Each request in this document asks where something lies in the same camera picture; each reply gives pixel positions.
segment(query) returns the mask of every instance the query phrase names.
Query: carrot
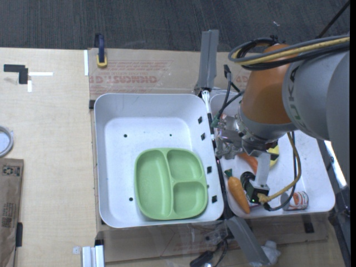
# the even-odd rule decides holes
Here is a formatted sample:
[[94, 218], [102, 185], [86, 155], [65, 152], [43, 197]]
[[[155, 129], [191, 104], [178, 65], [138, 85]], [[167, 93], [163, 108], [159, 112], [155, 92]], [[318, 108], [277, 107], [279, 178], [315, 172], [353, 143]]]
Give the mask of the carrot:
[[239, 206], [243, 209], [243, 211], [247, 214], [250, 213], [250, 205], [247, 201], [244, 188], [241, 184], [240, 179], [233, 177], [233, 170], [228, 169], [225, 171], [225, 174], [228, 177], [228, 187], [229, 191], [234, 197], [235, 201], [239, 204]]
[[238, 154], [242, 159], [244, 159], [252, 168], [254, 174], [257, 173], [257, 159], [256, 157], [248, 155], [246, 152]]

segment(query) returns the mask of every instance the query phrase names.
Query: soda can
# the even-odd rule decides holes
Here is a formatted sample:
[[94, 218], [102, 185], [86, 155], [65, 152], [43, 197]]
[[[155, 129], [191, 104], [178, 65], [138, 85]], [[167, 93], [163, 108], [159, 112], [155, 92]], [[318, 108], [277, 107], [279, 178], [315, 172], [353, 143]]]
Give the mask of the soda can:
[[[283, 193], [280, 197], [280, 202], [284, 203], [289, 197], [289, 194]], [[306, 192], [294, 192], [289, 203], [283, 207], [285, 211], [305, 210], [309, 205], [309, 198]]]

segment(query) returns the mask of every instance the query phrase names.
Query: wooden table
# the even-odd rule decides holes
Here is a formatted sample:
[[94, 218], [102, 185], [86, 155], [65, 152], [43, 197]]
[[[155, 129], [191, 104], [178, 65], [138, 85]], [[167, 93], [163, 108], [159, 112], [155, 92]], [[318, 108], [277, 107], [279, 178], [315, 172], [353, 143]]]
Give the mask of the wooden table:
[[[33, 76], [32, 92], [18, 84], [17, 73], [0, 72], [0, 124], [14, 134], [6, 157], [24, 159], [16, 266], [80, 266], [76, 247], [93, 246], [97, 233], [84, 52], [1, 48], [0, 57], [2, 64], [25, 65], [29, 72], [53, 72]], [[278, 246], [276, 266], [343, 266], [334, 230], [328, 223], [327, 228], [328, 240]], [[195, 257], [110, 266], [188, 266]], [[232, 250], [221, 266], [250, 265], [241, 250]]]

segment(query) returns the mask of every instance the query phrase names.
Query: green divided plate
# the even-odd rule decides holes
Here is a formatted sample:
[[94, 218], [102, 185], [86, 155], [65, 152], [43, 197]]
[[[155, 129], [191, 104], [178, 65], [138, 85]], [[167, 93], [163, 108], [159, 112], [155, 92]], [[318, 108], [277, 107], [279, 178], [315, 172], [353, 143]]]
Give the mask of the green divided plate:
[[141, 212], [155, 220], [187, 219], [207, 205], [204, 168], [185, 149], [150, 149], [135, 163], [135, 193]]

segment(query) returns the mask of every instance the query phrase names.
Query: gray fabric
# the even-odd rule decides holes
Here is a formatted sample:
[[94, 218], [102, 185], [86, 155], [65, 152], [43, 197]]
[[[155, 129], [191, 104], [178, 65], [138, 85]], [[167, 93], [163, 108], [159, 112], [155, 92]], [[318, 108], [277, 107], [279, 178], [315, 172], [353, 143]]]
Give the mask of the gray fabric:
[[[316, 37], [347, 0], [0, 0], [0, 47], [106, 47], [199, 51], [218, 29], [218, 51], [271, 34], [293, 44]], [[350, 8], [326, 33], [350, 30]]]

